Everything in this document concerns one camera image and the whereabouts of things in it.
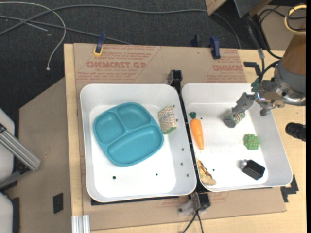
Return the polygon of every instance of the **gray carpet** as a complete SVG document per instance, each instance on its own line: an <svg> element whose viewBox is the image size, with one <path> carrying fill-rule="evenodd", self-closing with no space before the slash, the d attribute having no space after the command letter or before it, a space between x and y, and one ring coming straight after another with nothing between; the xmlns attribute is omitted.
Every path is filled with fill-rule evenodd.
<svg viewBox="0 0 311 233"><path fill-rule="evenodd" d="M181 9L205 10L205 0L0 0L22 1L57 8L74 4L102 4L143 11L173 11ZM274 0L270 4L294 6L306 0ZM0 15L29 18L46 9L26 4L0 3ZM241 48L255 48L245 24L239 18L233 0L228 0L217 11L234 28ZM238 48L238 42L227 23L216 15L189 12L169 15L146 15L107 8L71 8L58 11L69 28L99 34L105 30L107 37L137 45L190 46L199 34L204 46L215 35L222 48ZM62 25L54 14L38 21ZM0 18L0 32L18 21ZM18 124L18 109L64 77L63 48L59 47L51 60L51 76L46 67L49 56L63 36L63 30L45 25L38 29L23 25L0 35L0 108ZM81 33L67 32L63 43L96 43L98 38ZM118 42L107 40L107 43Z"/></svg>

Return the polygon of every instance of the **can label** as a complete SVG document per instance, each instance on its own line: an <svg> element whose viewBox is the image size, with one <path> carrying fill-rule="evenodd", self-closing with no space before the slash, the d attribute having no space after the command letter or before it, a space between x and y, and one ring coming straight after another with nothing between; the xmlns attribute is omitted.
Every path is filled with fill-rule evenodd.
<svg viewBox="0 0 311 233"><path fill-rule="evenodd" d="M228 127L234 128L243 118L245 118L245 112L241 112L236 115L230 112L228 115L225 116L224 123Z"/></svg>

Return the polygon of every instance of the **green broccoli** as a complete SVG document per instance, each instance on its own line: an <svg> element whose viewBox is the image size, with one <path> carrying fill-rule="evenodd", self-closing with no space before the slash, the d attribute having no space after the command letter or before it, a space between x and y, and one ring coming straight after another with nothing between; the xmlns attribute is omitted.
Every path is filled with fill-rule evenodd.
<svg viewBox="0 0 311 233"><path fill-rule="evenodd" d="M258 137L254 134L246 134L244 136L244 145L248 150L257 150L259 149L259 140Z"/></svg>

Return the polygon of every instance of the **green carrot top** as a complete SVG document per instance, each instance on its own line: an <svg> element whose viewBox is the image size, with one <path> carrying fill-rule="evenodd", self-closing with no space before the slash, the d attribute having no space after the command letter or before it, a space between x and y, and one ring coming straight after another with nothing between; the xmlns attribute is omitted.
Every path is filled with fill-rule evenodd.
<svg viewBox="0 0 311 233"><path fill-rule="evenodd" d="M192 119L195 119L196 117L196 113L194 111L190 112L189 115Z"/></svg>

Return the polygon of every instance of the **white plastic bin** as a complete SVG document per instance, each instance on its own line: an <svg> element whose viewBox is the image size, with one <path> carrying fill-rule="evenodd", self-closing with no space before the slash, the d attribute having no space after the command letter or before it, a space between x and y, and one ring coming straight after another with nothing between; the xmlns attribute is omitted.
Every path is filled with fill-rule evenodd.
<svg viewBox="0 0 311 233"><path fill-rule="evenodd" d="M0 192L0 232L13 232L13 204Z"/></svg>
<svg viewBox="0 0 311 233"><path fill-rule="evenodd" d="M80 94L84 130L86 185L99 202L180 196L196 187L196 176L178 93L166 84L90 84ZM159 151L133 166L113 164L98 144L94 120L127 102L142 105L159 124L158 112L173 107L177 128L164 135Z"/></svg>
<svg viewBox="0 0 311 233"><path fill-rule="evenodd" d="M243 92L252 94L250 84L189 83L182 89L188 114L195 111L201 118L204 149L199 150L194 138L196 157L202 161L217 184L204 185L213 192L286 186L293 178L292 170L280 139L272 113L261 117L261 107L254 103L235 128L223 123L223 118ZM243 144L245 134L259 138L258 150L248 150ZM253 160L265 167L258 180L241 171L241 161Z"/></svg>

